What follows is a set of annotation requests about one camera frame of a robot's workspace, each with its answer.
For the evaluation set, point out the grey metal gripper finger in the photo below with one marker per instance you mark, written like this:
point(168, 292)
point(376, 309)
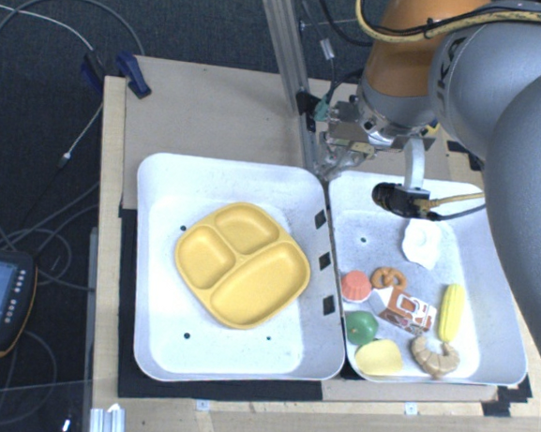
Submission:
point(327, 161)
point(350, 161)

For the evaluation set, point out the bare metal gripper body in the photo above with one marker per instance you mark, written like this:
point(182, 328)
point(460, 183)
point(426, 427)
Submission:
point(353, 128)

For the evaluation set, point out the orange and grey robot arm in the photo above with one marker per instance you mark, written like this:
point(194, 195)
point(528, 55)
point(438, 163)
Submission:
point(505, 118)

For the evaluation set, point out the white fried egg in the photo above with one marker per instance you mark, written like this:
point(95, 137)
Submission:
point(421, 244)

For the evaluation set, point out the brown pretzel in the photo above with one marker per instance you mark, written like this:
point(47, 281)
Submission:
point(380, 278)

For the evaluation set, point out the brown cardboard board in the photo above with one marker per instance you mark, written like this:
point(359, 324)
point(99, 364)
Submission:
point(213, 116)

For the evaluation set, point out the orange cupcake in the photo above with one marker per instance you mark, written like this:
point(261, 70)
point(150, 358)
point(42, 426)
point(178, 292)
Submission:
point(355, 286)

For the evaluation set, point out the yellow divided plate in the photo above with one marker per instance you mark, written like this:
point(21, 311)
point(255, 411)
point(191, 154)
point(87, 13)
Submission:
point(242, 266)

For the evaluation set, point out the white and brown carton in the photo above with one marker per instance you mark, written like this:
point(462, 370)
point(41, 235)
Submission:
point(405, 311)

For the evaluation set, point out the green bell pepper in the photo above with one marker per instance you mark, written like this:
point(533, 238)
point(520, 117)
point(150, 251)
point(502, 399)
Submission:
point(360, 327)

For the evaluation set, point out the yellow corn cob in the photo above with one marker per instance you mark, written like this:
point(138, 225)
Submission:
point(451, 313)

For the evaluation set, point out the yellow rounded wedge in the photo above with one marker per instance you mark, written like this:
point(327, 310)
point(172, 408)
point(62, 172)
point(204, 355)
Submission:
point(379, 357)

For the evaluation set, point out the white plastic tray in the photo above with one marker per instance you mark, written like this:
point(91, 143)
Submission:
point(221, 352)
point(491, 324)

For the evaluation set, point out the tan croissant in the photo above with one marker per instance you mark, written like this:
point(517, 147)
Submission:
point(432, 361)

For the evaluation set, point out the black cylinder on white bracket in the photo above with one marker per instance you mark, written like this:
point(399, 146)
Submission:
point(401, 198)

